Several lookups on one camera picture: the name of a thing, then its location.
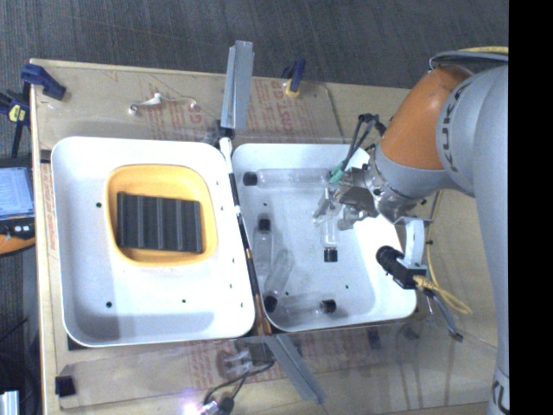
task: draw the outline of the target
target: yellow cable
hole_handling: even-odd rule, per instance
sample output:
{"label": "yellow cable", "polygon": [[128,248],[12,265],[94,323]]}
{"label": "yellow cable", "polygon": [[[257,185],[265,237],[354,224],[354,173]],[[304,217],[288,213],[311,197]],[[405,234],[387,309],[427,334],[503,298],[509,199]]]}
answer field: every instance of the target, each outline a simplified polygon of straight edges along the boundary
{"label": "yellow cable", "polygon": [[483,46],[480,48],[466,48],[459,49],[460,51],[465,52],[484,52],[490,54],[509,54],[509,48],[506,46]]}
{"label": "yellow cable", "polygon": [[[428,234],[427,234],[428,241],[431,241],[430,237],[432,236],[432,227],[434,225],[435,217],[437,216],[438,207],[441,201],[442,201],[442,191],[438,191],[438,194],[435,200],[434,210],[432,211],[432,215],[430,217],[430,224],[428,227]],[[416,281],[419,287],[423,287],[431,291],[439,292],[440,295],[443,297],[443,300],[447,304],[449,304],[449,306],[453,310],[456,310],[457,312],[464,315],[472,315],[473,311],[466,304],[464,304],[459,298],[457,298],[452,293],[442,289],[442,287],[440,287],[440,285],[438,284],[438,280],[436,278],[435,271],[434,271],[434,266],[432,265],[432,257],[430,254],[431,246],[432,245],[430,244],[426,245],[426,261],[429,266],[430,278],[426,278],[420,275],[415,275],[413,279]]]}

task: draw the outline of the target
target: monitor screen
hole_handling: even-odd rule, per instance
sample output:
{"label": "monitor screen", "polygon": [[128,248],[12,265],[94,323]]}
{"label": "monitor screen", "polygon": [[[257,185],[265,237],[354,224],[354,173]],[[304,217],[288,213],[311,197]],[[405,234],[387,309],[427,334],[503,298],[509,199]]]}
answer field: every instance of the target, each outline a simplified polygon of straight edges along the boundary
{"label": "monitor screen", "polygon": [[0,168],[0,220],[35,214],[29,169]]}

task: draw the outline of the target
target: clear plastic object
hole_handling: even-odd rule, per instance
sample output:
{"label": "clear plastic object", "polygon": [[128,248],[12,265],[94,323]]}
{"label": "clear plastic object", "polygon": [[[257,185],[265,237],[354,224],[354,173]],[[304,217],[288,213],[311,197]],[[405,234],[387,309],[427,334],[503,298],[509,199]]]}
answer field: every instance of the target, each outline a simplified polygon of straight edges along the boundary
{"label": "clear plastic object", "polygon": [[284,289],[294,270],[294,257],[288,249],[282,249],[275,256],[272,272],[267,277],[264,287],[264,306],[269,313],[273,312],[278,301],[284,296]]}
{"label": "clear plastic object", "polygon": [[331,297],[311,292],[282,297],[278,303],[278,315],[289,322],[299,323],[315,318],[330,317],[336,311],[336,302]]}
{"label": "clear plastic object", "polygon": [[334,203],[322,216],[321,220],[321,244],[324,249],[325,262],[338,261],[338,244],[340,243],[340,229],[338,221],[340,219],[341,205]]}
{"label": "clear plastic object", "polygon": [[245,186],[258,188],[316,188],[326,186],[329,179],[330,170],[324,168],[260,169],[242,177]]}
{"label": "clear plastic object", "polygon": [[273,259],[273,233],[270,228],[270,219],[262,217],[257,222],[253,234],[253,264],[256,274],[267,276],[270,274]]}

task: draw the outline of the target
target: white plastic tray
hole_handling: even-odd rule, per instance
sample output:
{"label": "white plastic tray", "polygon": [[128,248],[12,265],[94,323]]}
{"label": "white plastic tray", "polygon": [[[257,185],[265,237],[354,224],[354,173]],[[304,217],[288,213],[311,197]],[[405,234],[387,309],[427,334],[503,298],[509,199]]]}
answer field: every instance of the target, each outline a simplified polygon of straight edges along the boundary
{"label": "white plastic tray", "polygon": [[[259,188],[242,182],[247,171],[285,168],[333,168],[347,154],[344,144],[243,144],[233,156],[241,209],[246,231],[252,238],[260,214],[267,214],[275,237],[274,253],[282,249],[293,253],[295,270],[286,287],[288,299],[296,304],[306,301],[312,307],[313,297],[333,299],[336,311],[290,315],[283,308],[268,317],[281,330],[296,332],[326,329],[368,322],[382,322],[409,316],[415,309],[413,290],[401,289],[376,260],[384,245],[401,249],[394,226],[382,216],[367,218],[353,229],[340,233],[338,262],[325,262],[320,230],[312,213],[323,189]],[[358,150],[350,165],[361,167],[368,154]],[[265,278],[258,276],[261,289]]]}
{"label": "white plastic tray", "polygon": [[[201,262],[143,267],[107,238],[105,184],[129,164],[174,164],[207,184],[218,245]],[[52,152],[63,321],[88,347],[232,338],[255,316],[251,285],[223,156],[207,144],[68,137]]]}

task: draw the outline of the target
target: black cap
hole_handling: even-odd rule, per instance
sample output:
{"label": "black cap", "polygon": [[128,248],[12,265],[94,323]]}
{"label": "black cap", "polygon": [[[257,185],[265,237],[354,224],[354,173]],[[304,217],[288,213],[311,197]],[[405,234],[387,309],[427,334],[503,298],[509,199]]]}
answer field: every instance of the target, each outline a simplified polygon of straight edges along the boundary
{"label": "black cap", "polygon": [[244,186],[256,186],[257,174],[255,172],[246,172],[242,176],[242,183],[244,184]]}
{"label": "black cap", "polygon": [[338,249],[335,247],[325,247],[325,262],[338,261]]}
{"label": "black cap", "polygon": [[268,313],[274,312],[277,308],[278,300],[274,298],[272,295],[268,295],[263,300],[263,304],[265,305],[265,310]]}
{"label": "black cap", "polygon": [[334,300],[322,300],[319,303],[319,309],[323,314],[332,314],[336,310],[336,302]]}
{"label": "black cap", "polygon": [[257,223],[257,229],[259,229],[262,232],[269,232],[270,220],[268,218],[260,218],[259,222]]}

